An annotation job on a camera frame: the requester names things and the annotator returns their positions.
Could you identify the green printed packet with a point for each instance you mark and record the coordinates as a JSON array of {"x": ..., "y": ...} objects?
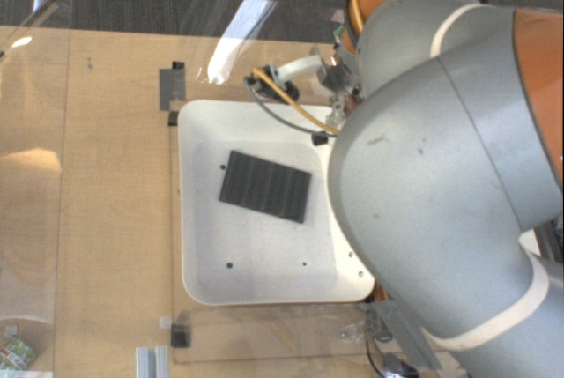
[{"x": 15, "y": 352}]

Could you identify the black ribbed rectangular block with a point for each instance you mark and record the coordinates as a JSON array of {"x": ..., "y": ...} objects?
[{"x": 265, "y": 187}]

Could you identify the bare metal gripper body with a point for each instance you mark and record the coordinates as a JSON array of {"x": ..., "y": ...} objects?
[{"x": 338, "y": 77}]

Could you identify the black cylinder on white bracket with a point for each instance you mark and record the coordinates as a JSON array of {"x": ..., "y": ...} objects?
[{"x": 296, "y": 68}]

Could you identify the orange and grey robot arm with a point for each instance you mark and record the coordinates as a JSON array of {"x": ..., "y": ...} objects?
[{"x": 432, "y": 173}]

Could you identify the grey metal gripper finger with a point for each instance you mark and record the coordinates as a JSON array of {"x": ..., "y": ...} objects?
[{"x": 337, "y": 114}]

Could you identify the white plastic tray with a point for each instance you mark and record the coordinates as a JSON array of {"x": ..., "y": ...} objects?
[{"x": 264, "y": 261}]

